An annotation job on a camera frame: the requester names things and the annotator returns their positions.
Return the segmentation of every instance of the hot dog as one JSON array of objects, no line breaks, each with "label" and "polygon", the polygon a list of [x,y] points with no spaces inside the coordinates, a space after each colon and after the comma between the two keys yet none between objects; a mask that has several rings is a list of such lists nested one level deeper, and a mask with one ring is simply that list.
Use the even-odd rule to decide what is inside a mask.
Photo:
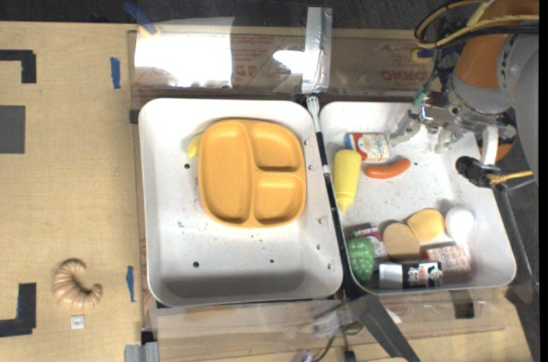
[{"label": "hot dog", "polygon": [[407,158],[400,158],[392,164],[372,164],[366,167],[366,176],[385,180],[398,176],[409,169],[411,162]]}]

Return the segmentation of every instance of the green fruit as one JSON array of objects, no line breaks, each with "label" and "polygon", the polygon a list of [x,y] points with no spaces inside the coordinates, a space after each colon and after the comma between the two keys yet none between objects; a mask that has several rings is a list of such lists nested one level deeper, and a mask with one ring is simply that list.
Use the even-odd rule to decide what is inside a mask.
[{"label": "green fruit", "polygon": [[354,237],[347,242],[352,273],[361,284],[366,284],[373,274],[375,249],[367,237]]}]

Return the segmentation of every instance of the orange divided plate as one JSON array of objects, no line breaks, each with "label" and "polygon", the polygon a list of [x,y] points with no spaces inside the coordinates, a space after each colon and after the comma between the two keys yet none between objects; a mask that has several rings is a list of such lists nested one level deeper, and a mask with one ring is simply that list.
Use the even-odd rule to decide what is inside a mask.
[{"label": "orange divided plate", "polygon": [[304,156],[287,128],[259,120],[215,122],[202,135],[199,157],[201,202],[216,221],[274,227],[302,213]]}]

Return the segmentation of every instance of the wooden table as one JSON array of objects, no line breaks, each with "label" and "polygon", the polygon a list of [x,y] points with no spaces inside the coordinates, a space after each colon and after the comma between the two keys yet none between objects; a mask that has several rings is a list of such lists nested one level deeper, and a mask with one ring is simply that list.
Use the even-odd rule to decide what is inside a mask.
[{"label": "wooden table", "polygon": [[[0,154],[0,319],[15,317],[19,283],[37,284],[37,327],[0,338],[0,361],[123,360],[140,341],[140,245],[133,129],[128,120],[128,33],[134,25],[0,22],[0,49],[33,50],[37,83],[21,83],[19,62],[0,62],[0,104],[25,105],[24,154]],[[119,89],[110,59],[121,64]],[[67,258],[87,265],[84,286],[104,295],[71,329],[51,291]],[[135,302],[126,282],[134,268]],[[504,329],[412,340],[424,360],[530,360],[515,308],[500,294]],[[358,360],[386,358],[378,344]],[[293,360],[294,353],[242,362]],[[342,360],[331,350],[326,361]]]}]

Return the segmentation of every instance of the white ball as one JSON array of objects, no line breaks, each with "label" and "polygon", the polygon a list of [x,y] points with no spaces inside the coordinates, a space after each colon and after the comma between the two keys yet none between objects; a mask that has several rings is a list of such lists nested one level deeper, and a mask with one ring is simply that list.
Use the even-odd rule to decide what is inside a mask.
[{"label": "white ball", "polygon": [[458,245],[465,245],[467,237],[474,227],[474,215],[462,207],[453,207],[445,215],[447,234]]}]

